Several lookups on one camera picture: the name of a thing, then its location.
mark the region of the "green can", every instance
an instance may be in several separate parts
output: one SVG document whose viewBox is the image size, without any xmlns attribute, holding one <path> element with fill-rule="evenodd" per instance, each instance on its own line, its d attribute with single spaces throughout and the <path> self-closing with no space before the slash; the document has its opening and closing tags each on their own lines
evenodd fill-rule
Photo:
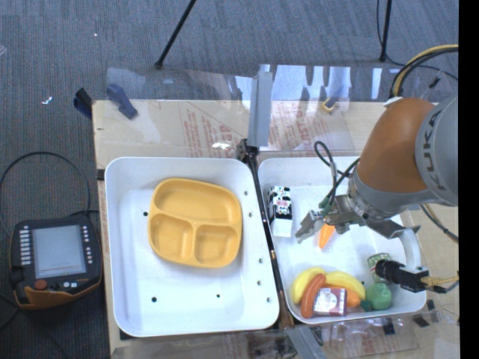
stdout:
<svg viewBox="0 0 479 359">
<path fill-rule="evenodd" d="M 386 279 L 381 278 L 378 274 L 376 274 L 376 264 L 380 260 L 391 260 L 391 256 L 388 253 L 378 253 L 367 258 L 367 265 L 369 266 L 375 283 L 387 282 Z"/>
</svg>

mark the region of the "gray carpet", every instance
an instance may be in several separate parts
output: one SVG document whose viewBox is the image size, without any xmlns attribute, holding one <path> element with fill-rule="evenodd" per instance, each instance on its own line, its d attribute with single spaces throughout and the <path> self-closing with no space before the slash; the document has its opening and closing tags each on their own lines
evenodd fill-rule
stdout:
<svg viewBox="0 0 479 359">
<path fill-rule="evenodd" d="M 157 70 L 188 2 L 0 0 L 0 172 L 26 153 L 58 153 L 88 178 L 91 209 L 97 209 L 91 121 L 73 107 L 80 88 L 93 99 L 104 99 L 111 82 L 132 99 L 228 98 L 187 78 L 174 86 L 159 82 L 172 73 L 168 68 L 177 76 L 186 69 L 252 77 L 259 64 L 348 66 L 356 85 L 351 99 L 360 100 L 370 89 L 364 70 L 398 68 L 395 63 L 425 49 L 459 41 L 459 0 L 393 0 L 384 63 L 386 0 L 379 0 L 379 11 L 378 0 L 198 0 L 164 70 Z M 458 77 L 455 54 L 430 64 Z M 445 84 L 457 90 L 454 78 Z M 377 99 L 387 99 L 388 89 L 386 81 Z M 24 219 L 69 215 L 85 203 L 79 173 L 54 156 L 23 159 L 0 186 L 0 215 L 9 230 Z M 99 227 L 97 214 L 91 218 Z M 8 302 L 9 244 L 2 230 L 0 357 L 108 358 L 102 287 L 72 304 L 9 319 L 15 311 Z"/>
</svg>

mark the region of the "carrot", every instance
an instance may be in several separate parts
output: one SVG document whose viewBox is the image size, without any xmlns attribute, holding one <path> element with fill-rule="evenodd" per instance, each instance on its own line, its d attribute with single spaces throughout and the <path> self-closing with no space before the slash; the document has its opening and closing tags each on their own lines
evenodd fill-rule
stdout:
<svg viewBox="0 0 479 359">
<path fill-rule="evenodd" d="M 331 284 L 325 284 L 323 287 L 328 287 L 330 289 L 343 289 L 344 287 L 341 286 L 334 286 Z M 356 307 L 359 306 L 361 303 L 361 299 L 359 298 L 359 295 L 356 294 L 354 291 L 348 290 L 347 291 L 347 298 L 346 298 L 346 307 Z"/>
<path fill-rule="evenodd" d="M 329 224 L 324 224 L 323 227 L 321 227 L 320 231 L 320 248 L 324 248 L 326 246 L 326 243 L 329 241 L 329 238 L 332 235 L 332 232 L 335 231 L 335 226 L 334 225 L 329 225 Z"/>
<path fill-rule="evenodd" d="M 321 287 L 326 283 L 326 276 L 323 273 L 316 274 L 306 286 L 301 300 L 301 315 L 305 318 L 313 316 L 314 299 Z"/>
</svg>

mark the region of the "yellow plate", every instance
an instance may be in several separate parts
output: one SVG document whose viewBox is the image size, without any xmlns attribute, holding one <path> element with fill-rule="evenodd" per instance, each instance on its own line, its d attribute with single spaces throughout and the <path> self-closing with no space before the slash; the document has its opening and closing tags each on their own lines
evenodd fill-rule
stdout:
<svg viewBox="0 0 479 359">
<path fill-rule="evenodd" d="M 165 260 L 218 268 L 240 249 L 241 204 L 228 189 L 186 178 L 168 178 L 155 188 L 148 214 L 148 241 Z"/>
</svg>

